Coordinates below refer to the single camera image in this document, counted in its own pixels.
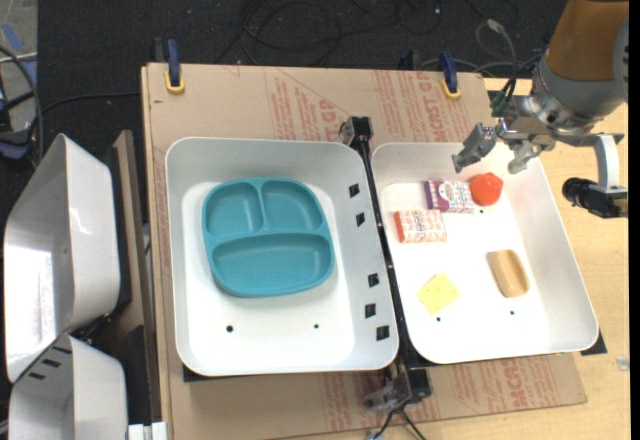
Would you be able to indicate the black cylinder on white bracket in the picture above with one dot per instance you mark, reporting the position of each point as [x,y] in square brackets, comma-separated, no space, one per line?
[602,198]

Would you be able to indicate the brown cardboard board red print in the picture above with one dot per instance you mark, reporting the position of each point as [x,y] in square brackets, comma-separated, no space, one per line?
[240,98]

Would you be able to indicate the orange toy fruit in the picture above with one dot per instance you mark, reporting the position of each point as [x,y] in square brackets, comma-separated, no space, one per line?
[486,189]

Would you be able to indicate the blue divided plate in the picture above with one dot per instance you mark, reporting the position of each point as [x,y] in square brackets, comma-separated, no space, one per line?
[270,258]

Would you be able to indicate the white plastic tray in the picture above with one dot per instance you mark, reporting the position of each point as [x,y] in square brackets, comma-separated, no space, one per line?
[480,328]
[280,328]
[55,248]
[65,398]

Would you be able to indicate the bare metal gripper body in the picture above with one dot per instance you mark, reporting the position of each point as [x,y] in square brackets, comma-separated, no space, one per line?
[535,123]

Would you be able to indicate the orange and white carton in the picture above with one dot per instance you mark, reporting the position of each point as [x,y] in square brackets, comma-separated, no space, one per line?
[420,226]

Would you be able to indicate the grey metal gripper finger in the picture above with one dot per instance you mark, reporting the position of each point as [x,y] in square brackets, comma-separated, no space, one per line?
[472,148]
[523,155]

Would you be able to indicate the purple and white carton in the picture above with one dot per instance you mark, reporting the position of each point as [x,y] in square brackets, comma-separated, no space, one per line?
[450,196]

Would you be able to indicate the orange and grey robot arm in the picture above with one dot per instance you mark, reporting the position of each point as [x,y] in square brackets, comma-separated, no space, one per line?
[585,38]

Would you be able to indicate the tan toy bread bun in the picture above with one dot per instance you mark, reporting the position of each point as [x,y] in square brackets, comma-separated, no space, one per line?
[508,274]

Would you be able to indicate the thin black rod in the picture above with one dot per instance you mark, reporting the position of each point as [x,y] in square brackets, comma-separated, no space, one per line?
[388,248]

